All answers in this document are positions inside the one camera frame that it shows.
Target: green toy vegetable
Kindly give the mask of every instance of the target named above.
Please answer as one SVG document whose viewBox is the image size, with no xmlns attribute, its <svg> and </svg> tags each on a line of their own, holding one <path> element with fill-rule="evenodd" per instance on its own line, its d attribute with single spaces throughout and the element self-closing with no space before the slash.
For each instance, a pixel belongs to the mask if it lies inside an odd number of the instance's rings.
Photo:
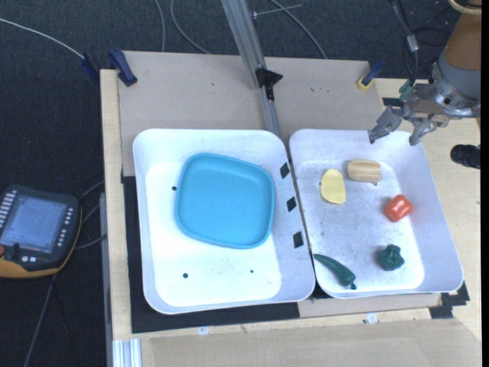
<svg viewBox="0 0 489 367">
<path fill-rule="evenodd" d="M 321 264 L 326 266 L 331 272 L 333 272 L 336 275 L 341 285 L 344 286 L 349 285 L 352 290 L 357 289 L 357 286 L 353 284 L 353 281 L 355 281 L 356 279 L 355 275 L 343 264 L 325 255 L 314 254 L 313 256 L 316 260 L 321 262 Z"/>
<path fill-rule="evenodd" d="M 400 247 L 387 245 L 385 250 L 380 250 L 378 254 L 379 262 L 386 271 L 393 271 L 404 264 L 404 258 L 400 255 Z"/>
</svg>

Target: wooden table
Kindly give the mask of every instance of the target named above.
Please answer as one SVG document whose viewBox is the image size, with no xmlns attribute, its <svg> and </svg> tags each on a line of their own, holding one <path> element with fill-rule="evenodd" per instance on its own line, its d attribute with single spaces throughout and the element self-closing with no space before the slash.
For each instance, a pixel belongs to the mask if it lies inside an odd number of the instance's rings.
<svg viewBox="0 0 489 367">
<path fill-rule="evenodd" d="M 480 144 L 480 130 L 474 120 L 451 122 L 423 141 L 471 297 L 466 306 L 455 307 L 455 318 L 431 318 L 428 307 L 442 304 L 440 294 L 414 294 L 305 300 L 299 302 L 300 318 L 296 320 L 133 334 L 121 184 L 121 173 L 134 175 L 132 139 L 150 127 L 219 128 L 226 124 L 229 128 L 264 128 L 264 122 L 240 57 L 126 55 L 139 79 L 139 89 L 126 88 L 114 70 L 101 71 L 110 337 L 114 341 L 139 339 L 144 367 L 394 362 L 401 366 L 481 365 L 480 171 L 449 159 L 456 144 Z M 365 62 L 272 58 L 267 59 L 267 65 L 284 74 L 284 83 L 277 84 L 275 93 L 286 137 L 297 126 L 372 127 L 381 113 L 380 97 L 397 96 L 403 83 L 376 80 L 374 87 L 361 93 L 355 81 L 368 70 Z M 193 108 L 196 102 L 214 105 L 217 110 L 233 103 L 235 112 L 213 115 L 212 109 Z M 249 103 L 251 108 L 239 112 Z M 324 119 L 307 118 L 318 112 L 318 103 L 333 105 L 329 114 Z M 404 123 L 401 128 L 412 130 Z"/>
</svg>

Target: toy sink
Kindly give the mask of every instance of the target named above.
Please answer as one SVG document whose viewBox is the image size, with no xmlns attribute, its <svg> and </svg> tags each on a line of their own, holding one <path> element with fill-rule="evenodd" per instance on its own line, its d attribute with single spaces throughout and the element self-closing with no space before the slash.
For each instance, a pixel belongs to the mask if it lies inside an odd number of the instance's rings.
<svg viewBox="0 0 489 367">
<path fill-rule="evenodd" d="M 457 290 L 462 269 L 428 161 L 421 145 L 411 146 L 406 132 L 393 132 L 373 145 L 365 131 L 314 130 L 290 138 L 294 173 L 313 254 L 341 262 L 356 276 L 356 289 L 341 285 L 324 265 L 314 261 L 319 286 L 333 297 L 365 297 Z M 350 180 L 348 162 L 377 161 L 382 178 L 376 184 Z M 346 202 L 326 202 L 319 182 L 328 169 L 343 174 Z M 414 210 L 399 222 L 383 213 L 402 193 Z M 405 264 L 385 271 L 377 254 L 387 245 L 401 248 Z"/>
<path fill-rule="evenodd" d="M 149 129 L 136 137 L 133 152 L 144 296 L 156 311 L 175 314 L 284 303 L 305 299 L 312 293 L 313 264 L 287 152 L 279 138 L 253 130 Z M 207 157 L 204 162 L 194 164 L 190 174 L 184 173 L 187 162 L 202 154 Z M 231 158 L 235 163 L 215 164 L 215 157 Z M 247 166 L 241 168 L 240 161 Z M 249 193 L 248 182 L 240 185 L 243 180 L 239 180 L 236 186 L 247 194 L 247 206 L 255 201 L 260 208 L 271 194 L 274 202 L 272 213 L 267 212 L 268 205 L 258 211 L 264 226 L 258 227 L 256 237 L 233 245 L 221 232 L 217 242 L 206 240 L 198 238 L 204 235 L 198 223 L 198 235 L 184 232 L 185 227 L 177 222 L 175 207 L 178 195 L 188 194 L 184 192 L 188 181 L 181 180 L 182 176 L 206 180 L 210 170 L 215 179 L 225 170 L 226 177 L 239 175 L 247 179 L 248 167 L 253 166 L 269 176 L 273 189 Z M 251 179 L 253 184 L 266 185 L 262 177 Z M 216 193 L 204 193 L 198 200 L 206 200 L 206 194 L 212 195 L 213 206 L 219 206 L 215 203 L 219 198 Z M 232 194 L 227 194 L 225 199 L 233 200 Z M 185 226 L 194 227 L 192 216 L 203 218 L 201 211 L 205 206 L 199 211 L 193 211 L 191 206 L 184 207 L 182 214 Z M 267 214 L 273 216 L 271 227 L 267 226 Z M 213 227 L 213 231 L 221 230 L 220 224 Z"/>
</svg>

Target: metal bar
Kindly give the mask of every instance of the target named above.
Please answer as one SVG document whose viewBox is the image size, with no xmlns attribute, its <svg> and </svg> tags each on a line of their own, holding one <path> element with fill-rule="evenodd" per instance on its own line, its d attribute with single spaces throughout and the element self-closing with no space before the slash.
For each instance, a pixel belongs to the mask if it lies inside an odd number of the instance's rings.
<svg viewBox="0 0 489 367">
<path fill-rule="evenodd" d="M 246 0 L 221 0 L 221 3 L 251 82 L 255 87 L 259 88 L 256 70 L 258 68 L 266 69 L 267 66 L 248 4 Z M 280 137 L 280 124 L 275 104 L 267 99 L 264 94 L 264 86 L 262 86 L 260 88 L 260 100 L 264 112 L 265 125 L 267 130 Z"/>
</svg>

